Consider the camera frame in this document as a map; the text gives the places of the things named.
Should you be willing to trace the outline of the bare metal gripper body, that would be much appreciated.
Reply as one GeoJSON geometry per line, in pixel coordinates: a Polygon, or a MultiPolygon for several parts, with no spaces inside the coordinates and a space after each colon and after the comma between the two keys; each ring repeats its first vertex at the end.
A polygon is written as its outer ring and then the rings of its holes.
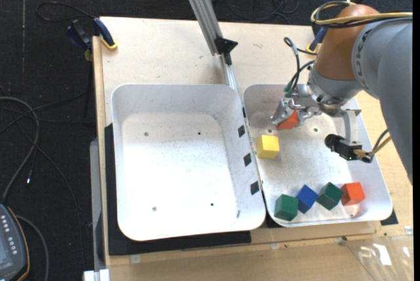
{"type": "Polygon", "coordinates": [[[296,86],[287,85],[284,96],[280,100],[288,100],[291,112],[293,110],[306,110],[314,112],[314,115],[325,113],[335,116],[347,103],[345,98],[334,98],[319,87],[307,84],[296,86]]]}

